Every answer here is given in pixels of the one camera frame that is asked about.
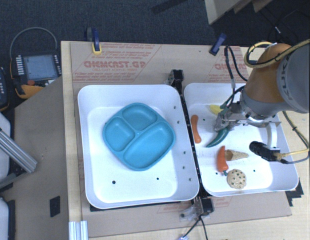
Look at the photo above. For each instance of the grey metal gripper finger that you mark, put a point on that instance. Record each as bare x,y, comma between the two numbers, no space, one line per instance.
229,125
218,124

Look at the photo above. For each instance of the green chili pepper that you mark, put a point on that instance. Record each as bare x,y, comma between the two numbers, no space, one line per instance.
218,139

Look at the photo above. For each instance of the yellow banana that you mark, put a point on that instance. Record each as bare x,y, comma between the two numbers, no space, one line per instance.
215,109

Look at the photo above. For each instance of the orange carrot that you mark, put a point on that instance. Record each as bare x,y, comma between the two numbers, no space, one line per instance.
221,160

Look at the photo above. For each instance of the orange sausage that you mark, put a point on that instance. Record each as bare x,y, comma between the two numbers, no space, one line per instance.
195,130

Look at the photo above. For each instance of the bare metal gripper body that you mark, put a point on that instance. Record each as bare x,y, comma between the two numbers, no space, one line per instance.
238,115

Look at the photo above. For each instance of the white plastic tray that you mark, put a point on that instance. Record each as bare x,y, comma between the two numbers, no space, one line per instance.
255,179
135,186

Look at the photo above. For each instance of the tan ice cream cone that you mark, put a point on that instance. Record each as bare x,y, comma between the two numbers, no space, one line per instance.
236,155

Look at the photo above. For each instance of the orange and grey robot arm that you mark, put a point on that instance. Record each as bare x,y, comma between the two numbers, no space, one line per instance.
267,84

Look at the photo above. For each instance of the brown cardboard board red print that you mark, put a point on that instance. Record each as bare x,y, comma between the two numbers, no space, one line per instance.
120,66

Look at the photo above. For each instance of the blue divided plate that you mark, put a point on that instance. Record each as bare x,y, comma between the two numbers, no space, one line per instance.
140,136

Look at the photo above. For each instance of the thin black and white rod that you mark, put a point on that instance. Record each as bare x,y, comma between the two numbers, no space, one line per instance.
192,144

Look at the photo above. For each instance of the black cylinder on white bracket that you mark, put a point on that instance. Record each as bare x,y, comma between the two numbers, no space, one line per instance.
262,150

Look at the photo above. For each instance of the tan chocolate chip biscuit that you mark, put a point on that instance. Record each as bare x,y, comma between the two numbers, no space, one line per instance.
236,179

